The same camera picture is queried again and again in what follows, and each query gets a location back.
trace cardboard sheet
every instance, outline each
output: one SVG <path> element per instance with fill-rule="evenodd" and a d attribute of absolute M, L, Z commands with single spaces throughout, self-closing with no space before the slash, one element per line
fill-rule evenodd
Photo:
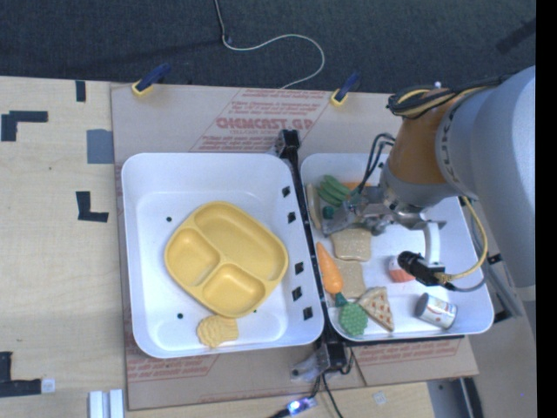
<path fill-rule="evenodd" d="M 399 129 L 399 119 L 385 108 L 388 95 L 353 93 L 340 107 L 329 103 L 330 96 L 326 91 L 156 85 L 137 98 L 128 84 L 111 87 L 129 409 L 311 389 L 291 380 L 290 367 L 307 358 L 312 346 L 164 361 L 139 350 L 131 332 L 120 172 L 127 158 L 141 152 L 268 152 L 282 129 L 299 130 L 300 161 L 318 152 L 369 152 L 376 134 Z M 335 376 L 331 388 L 477 373 L 467 338 L 379 344 L 353 352 L 359 370 Z"/>

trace plastic food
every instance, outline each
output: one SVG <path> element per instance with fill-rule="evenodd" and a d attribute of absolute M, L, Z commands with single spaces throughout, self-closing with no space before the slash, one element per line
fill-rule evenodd
<path fill-rule="evenodd" d="M 321 270 L 321 280 L 323 288 L 329 294 L 336 294 L 342 291 L 344 282 L 334 258 L 327 252 L 321 242 L 316 245 L 319 269 Z"/>
<path fill-rule="evenodd" d="M 335 305 L 340 307 L 339 324 L 352 336 L 360 336 L 367 327 L 367 314 L 360 304 L 348 302 L 342 294 L 337 294 Z"/>
<path fill-rule="evenodd" d="M 213 315 L 201 320 L 196 331 L 202 344 L 215 348 L 238 338 L 238 323 L 236 319 Z"/>
<path fill-rule="evenodd" d="M 325 175 L 319 186 L 318 194 L 327 203 L 339 207 L 350 195 L 350 189 L 331 175 Z"/>
<path fill-rule="evenodd" d="M 282 280 L 288 253 L 264 225 L 235 205 L 199 207 L 172 234 L 164 252 L 171 277 L 224 317 L 256 309 Z"/>
<path fill-rule="evenodd" d="M 342 276 L 342 294 L 346 298 L 358 298 L 366 292 L 362 265 L 355 260 L 334 260 Z"/>
<path fill-rule="evenodd" d="M 318 229 L 321 229 L 321 217 L 319 212 L 319 195 L 313 185 L 305 186 L 305 195 L 307 197 L 307 210 L 310 213 L 310 218 L 313 224 Z"/>
<path fill-rule="evenodd" d="M 331 234 L 334 254 L 343 260 L 368 261 L 372 257 L 372 233 L 362 227 L 349 227 Z"/>
<path fill-rule="evenodd" d="M 402 269 L 397 261 L 397 257 L 392 257 L 389 260 L 389 275 L 397 283 L 409 282 L 416 280 L 416 278 Z"/>
<path fill-rule="evenodd" d="M 378 325 L 387 331 L 394 331 L 393 313 L 386 287 L 371 288 L 359 298 L 358 303 Z"/>

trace can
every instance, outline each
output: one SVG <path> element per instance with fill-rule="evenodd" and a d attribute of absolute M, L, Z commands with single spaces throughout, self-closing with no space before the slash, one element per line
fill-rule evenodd
<path fill-rule="evenodd" d="M 419 319 L 445 329 L 450 328 L 454 323 L 457 312 L 456 305 L 428 293 L 420 296 L 414 309 L 414 313 Z"/>

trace cable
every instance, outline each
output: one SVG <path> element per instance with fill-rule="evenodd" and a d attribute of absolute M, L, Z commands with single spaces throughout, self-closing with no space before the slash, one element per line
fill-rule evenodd
<path fill-rule="evenodd" d="M 379 142 L 379 140 L 382 139 L 382 138 L 386 138 L 386 140 Z M 386 145 L 393 145 L 394 140 L 395 140 L 394 136 L 391 135 L 390 133 L 380 133 L 379 135 L 377 135 L 375 137 L 375 139 L 373 140 L 373 143 L 372 143 L 372 149 L 370 150 L 369 157 L 367 159 L 366 170 L 364 172 L 364 178 L 362 179 L 361 183 L 359 183 L 357 188 L 356 188 L 358 193 L 361 193 L 364 190 L 364 187 L 366 186 L 367 180 L 372 176 L 373 171 L 375 170 L 375 168 L 377 167 L 377 164 L 379 163 L 379 159 L 381 157 L 381 152 L 383 151 L 385 146 Z M 376 154 L 375 153 L 375 148 L 377 147 L 377 144 L 379 144 L 379 150 Z"/>
<path fill-rule="evenodd" d="M 339 371 L 341 374 L 349 374 L 354 366 L 354 351 L 350 348 L 350 360 L 348 360 L 348 364 L 346 369 L 341 368 Z"/>
<path fill-rule="evenodd" d="M 339 418 L 343 418 L 342 414 L 340 413 L 339 407 L 337 406 L 336 401 L 334 400 L 334 398 L 332 397 L 332 393 L 331 390 L 329 389 L 329 386 L 327 384 L 327 380 L 325 378 L 325 374 L 322 374 L 321 377 L 323 378 L 323 385 L 325 386 L 325 390 L 327 392 L 327 394 L 329 395 L 329 398 L 331 399 L 331 403 L 332 406 L 334 407 L 335 412 L 337 413 L 337 415 L 339 416 Z"/>
<path fill-rule="evenodd" d="M 439 279 L 441 285 L 445 285 L 449 282 L 452 282 L 453 280 L 462 279 L 463 277 L 466 277 L 467 275 L 470 275 L 471 273 L 473 273 L 476 269 L 478 269 L 483 264 L 484 260 L 487 257 L 486 230 L 484 229 L 484 226 L 481 224 L 480 218 L 478 217 L 478 214 L 476 213 L 476 211 L 474 211 L 474 209 L 472 207 L 472 204 L 470 203 L 470 200 L 468 199 L 468 197 L 462 197 L 462 199 L 464 201 L 464 204 L 466 205 L 466 207 L 470 211 L 470 214 L 472 215 L 472 218 L 473 218 L 474 222 L 476 223 L 476 225 L 478 225 L 478 229 L 480 230 L 480 236 L 481 236 L 481 241 L 482 241 L 482 251 L 481 251 L 481 255 L 478 258 L 478 261 L 475 263 L 475 265 L 473 265 L 470 269 L 467 269 L 463 273 L 458 273 L 458 274 L 435 273 L 434 275 L 437 279 Z"/>
<path fill-rule="evenodd" d="M 304 399 L 310 400 L 312 398 L 315 398 L 315 395 L 319 392 L 320 384 L 321 384 L 321 376 L 318 376 L 315 379 L 315 382 L 313 383 L 312 392 L 310 393 L 309 396 L 306 396 L 306 398 Z M 291 412 L 289 408 L 283 408 L 282 410 L 279 410 L 275 415 L 271 416 L 271 418 L 284 418 L 285 416 L 291 416 Z"/>
<path fill-rule="evenodd" d="M 434 86 L 423 85 L 409 87 L 389 97 L 387 108 L 395 116 L 416 119 L 427 111 L 439 107 L 456 97 L 498 86 L 511 76 L 512 74 L 508 74 L 496 78 L 483 79 L 471 84 L 462 85 L 461 87 L 456 87 L 452 90 L 438 91 L 429 95 L 427 94 L 435 88 Z"/>
<path fill-rule="evenodd" d="M 267 40 L 266 42 L 263 42 L 262 44 L 259 45 L 255 45 L 255 46 L 250 46 L 250 47 L 245 47 L 245 48 L 238 48 L 235 46 L 232 46 L 228 43 L 227 39 L 226 39 L 226 28 L 225 28 L 225 22 L 224 19 L 222 17 L 222 14 L 220 12 L 220 4 L 218 2 L 218 0 L 213 0 L 213 2 L 215 3 L 215 9 L 217 10 L 217 17 L 218 17 L 218 23 L 220 24 L 220 32 L 221 32 L 221 40 L 223 45 L 228 48 L 231 51 L 255 51 L 258 50 L 259 48 L 263 48 L 265 46 L 267 46 L 268 44 L 271 44 L 273 42 L 276 42 L 278 40 L 284 39 L 284 38 L 300 38 L 302 40 L 306 40 L 307 42 L 310 42 L 311 44 L 313 44 L 319 51 L 319 54 L 321 55 L 321 65 L 319 66 L 319 68 L 313 72 L 312 74 L 310 74 L 309 76 L 306 76 L 305 78 L 301 78 L 298 80 L 295 80 L 294 82 L 290 82 L 289 84 L 281 87 L 281 89 L 286 89 L 289 88 L 295 84 L 300 84 L 301 82 L 305 82 L 306 80 L 310 80 L 312 78 L 315 78 L 325 67 L 325 52 L 323 51 L 323 48 L 321 48 L 321 46 L 312 38 L 308 37 L 308 36 L 302 36 L 301 34 L 283 34 L 282 36 L 277 36 L 274 37 L 270 40 Z"/>
<path fill-rule="evenodd" d="M 484 274 L 483 278 L 481 279 L 481 282 L 478 283 L 477 285 L 474 285 L 473 287 L 459 288 L 459 287 L 456 287 L 455 285 L 453 285 L 450 282 L 446 283 L 443 287 L 445 287 L 446 289 L 448 289 L 450 291 L 456 291 L 457 293 L 471 293 L 472 291 L 476 291 L 477 289 L 480 289 L 485 284 L 486 284 L 486 275 Z"/>

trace yellow divided plate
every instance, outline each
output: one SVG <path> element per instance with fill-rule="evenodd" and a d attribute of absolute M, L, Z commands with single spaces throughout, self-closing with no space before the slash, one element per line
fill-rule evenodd
<path fill-rule="evenodd" d="M 224 201 L 194 211 L 164 251 L 172 278 L 225 317 L 245 316 L 271 294 L 288 267 L 282 242 L 248 213 Z"/>

